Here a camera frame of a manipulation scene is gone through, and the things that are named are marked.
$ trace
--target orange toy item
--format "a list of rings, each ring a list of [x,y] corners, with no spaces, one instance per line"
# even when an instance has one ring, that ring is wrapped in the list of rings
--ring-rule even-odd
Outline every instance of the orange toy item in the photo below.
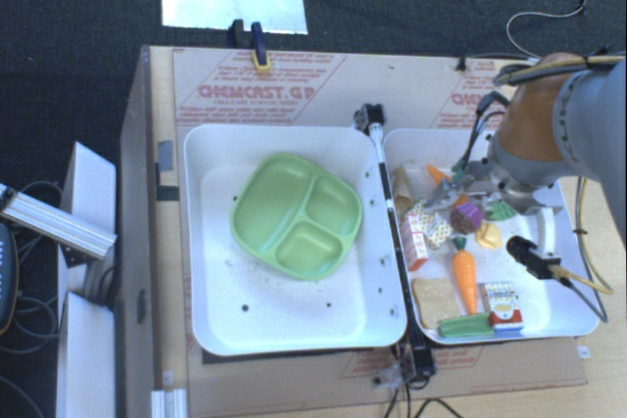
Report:
[[[469,203],[469,202],[470,202],[470,198],[467,195],[465,195],[465,194],[461,194],[459,196],[459,199],[457,199],[455,201],[453,206],[461,206],[462,204],[466,204],[466,203]]]
[[[427,171],[429,171],[429,174],[435,181],[436,185],[439,185],[440,183],[442,183],[443,179],[447,179],[448,181],[451,181],[451,176],[447,176],[444,172],[438,169],[435,165],[428,164]]]
[[[473,315],[477,313],[477,271],[474,256],[464,249],[465,238],[455,237],[453,244],[458,249],[453,256],[455,280],[468,314]]]

